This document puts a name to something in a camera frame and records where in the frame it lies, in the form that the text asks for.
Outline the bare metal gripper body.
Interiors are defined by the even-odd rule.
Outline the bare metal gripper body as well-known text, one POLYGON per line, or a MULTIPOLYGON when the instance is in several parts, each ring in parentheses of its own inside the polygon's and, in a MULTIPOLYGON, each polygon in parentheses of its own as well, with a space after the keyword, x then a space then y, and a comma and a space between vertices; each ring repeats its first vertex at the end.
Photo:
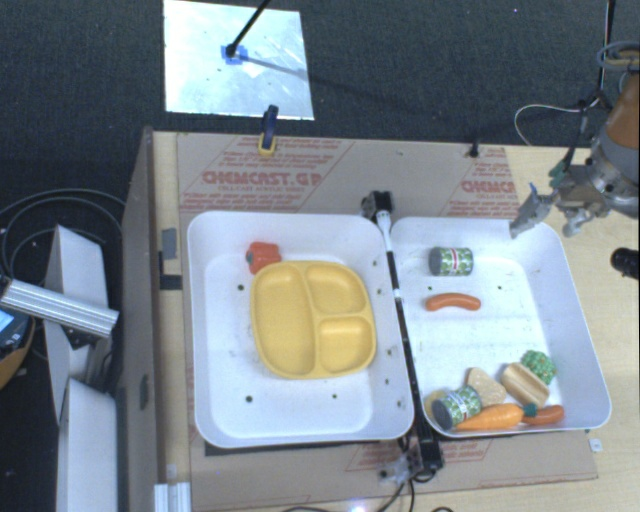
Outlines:
POLYGON ((560 165, 551 173, 556 206, 569 219, 591 220, 611 211, 637 220, 639 216, 638 165, 618 169, 607 161, 560 165))

